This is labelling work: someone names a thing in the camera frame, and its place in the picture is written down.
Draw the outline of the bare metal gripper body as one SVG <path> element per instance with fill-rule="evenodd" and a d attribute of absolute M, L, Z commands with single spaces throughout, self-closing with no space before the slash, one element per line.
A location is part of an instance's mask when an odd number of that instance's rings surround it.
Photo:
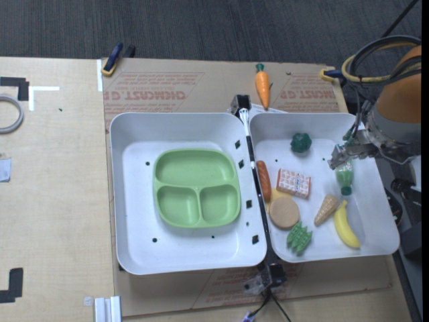
<path fill-rule="evenodd" d="M 353 133 L 344 143 L 343 150 L 349 158 L 382 156 L 401 165 L 422 154 L 419 142 L 397 142 L 372 129 L 360 129 Z"/>

